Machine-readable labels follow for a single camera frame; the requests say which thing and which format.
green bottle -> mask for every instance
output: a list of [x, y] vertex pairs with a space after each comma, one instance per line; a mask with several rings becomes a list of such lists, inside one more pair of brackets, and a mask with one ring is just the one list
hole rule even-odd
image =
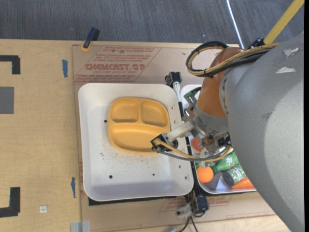
[[229, 170], [237, 164], [239, 164], [239, 161], [236, 157], [235, 152], [233, 151], [220, 159], [215, 166], [211, 166], [211, 169], [213, 170], [213, 174], [216, 175], [220, 171]]
[[246, 174], [240, 164], [235, 165], [231, 169], [222, 173], [224, 182], [230, 187], [235, 185], [240, 180], [246, 178]]

yellow pole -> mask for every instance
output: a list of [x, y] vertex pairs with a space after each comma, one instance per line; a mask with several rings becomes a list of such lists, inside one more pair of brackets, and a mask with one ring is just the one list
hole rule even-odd
[[303, 6], [305, 0], [294, 0], [288, 9], [281, 16], [279, 21], [275, 24], [275, 26], [271, 29], [268, 35], [263, 39], [264, 44], [271, 44], [275, 40], [275, 38], [279, 35], [279, 33], [284, 29], [284, 27], [289, 23], [289, 21], [293, 18], [296, 12]]

orange and black clamp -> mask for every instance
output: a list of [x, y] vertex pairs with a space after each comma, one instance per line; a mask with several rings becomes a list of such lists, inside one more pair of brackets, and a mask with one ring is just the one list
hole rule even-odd
[[83, 52], [88, 52], [89, 49], [90, 49], [91, 42], [97, 41], [99, 34], [100, 34], [100, 31], [98, 29], [92, 27], [91, 30], [88, 33], [86, 40], [81, 45], [81, 50]]

yellow divided plate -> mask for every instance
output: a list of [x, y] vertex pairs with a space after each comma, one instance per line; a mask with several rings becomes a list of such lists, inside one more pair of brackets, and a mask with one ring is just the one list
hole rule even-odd
[[150, 141], [169, 131], [169, 114], [158, 101], [121, 97], [110, 107], [108, 135], [116, 149], [135, 154], [155, 154]]

wooden table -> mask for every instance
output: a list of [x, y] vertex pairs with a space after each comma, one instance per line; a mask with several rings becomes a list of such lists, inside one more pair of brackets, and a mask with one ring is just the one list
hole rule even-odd
[[[21, 66], [21, 74], [12, 74], [12, 63], [0, 62], [0, 87], [14, 87], [14, 114], [0, 114], [0, 208], [9, 207], [10, 188], [20, 188], [20, 212], [17, 216], [0, 218], [2, 232], [64, 232], [70, 231], [71, 222], [83, 220], [72, 66], [72, 45], [81, 43], [0, 40], [0, 55], [18, 55]], [[128, 44], [174, 48], [199, 45]], [[67, 77], [62, 60], [68, 62]], [[163, 225], [130, 231], [163, 231], [168, 228]], [[211, 222], [197, 220], [197, 227], [200, 232], [289, 231], [276, 215]], [[187, 230], [193, 231], [192, 225]]]

